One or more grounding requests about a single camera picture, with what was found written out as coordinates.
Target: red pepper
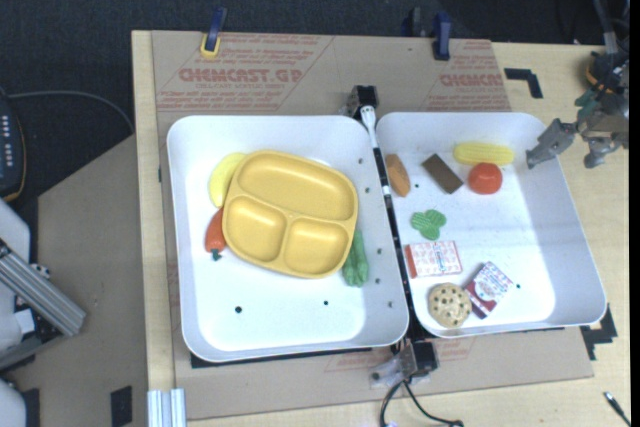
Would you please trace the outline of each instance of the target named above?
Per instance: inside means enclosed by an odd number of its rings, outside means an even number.
[[[222,233],[222,210],[222,208],[218,209],[211,218],[204,237],[204,247],[207,252],[211,253],[214,260],[220,259],[220,251],[227,247]]]

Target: blue clamp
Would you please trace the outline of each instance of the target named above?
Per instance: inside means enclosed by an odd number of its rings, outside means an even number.
[[[433,57],[437,61],[448,61],[449,55],[449,36],[451,35],[451,19],[444,11],[440,11],[433,18],[433,34],[435,41],[433,42]]]
[[[200,54],[202,54],[202,57],[213,59],[218,55],[218,51],[220,50],[220,32],[226,19],[227,8],[216,8],[213,12],[209,33],[204,35],[202,43],[200,44]]]

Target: plastic tomato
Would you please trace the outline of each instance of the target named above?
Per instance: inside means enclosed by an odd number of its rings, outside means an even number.
[[[468,184],[473,192],[493,194],[502,187],[502,171],[495,164],[476,164],[469,172]]]

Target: cardboard sheet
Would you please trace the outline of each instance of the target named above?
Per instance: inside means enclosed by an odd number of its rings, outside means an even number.
[[[489,41],[452,40],[436,61],[428,38],[223,33],[214,61],[199,32],[152,33],[176,385],[189,419],[382,398],[369,372],[388,348],[222,366],[192,366],[180,328],[166,135],[192,114],[337,114],[356,85],[375,85],[378,117],[409,111],[508,111]],[[433,394],[590,377],[579,328],[435,340],[440,368],[416,384]]]
[[[146,425],[136,171],[132,136],[38,199],[38,261],[87,313],[78,336],[53,342],[11,375],[22,391],[39,390],[42,427],[116,425],[114,411]]]

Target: yellow banana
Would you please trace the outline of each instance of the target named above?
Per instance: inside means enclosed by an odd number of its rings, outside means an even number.
[[[224,204],[233,174],[245,156],[246,154],[244,153],[230,153],[211,172],[209,177],[209,198],[216,207],[220,208]]]

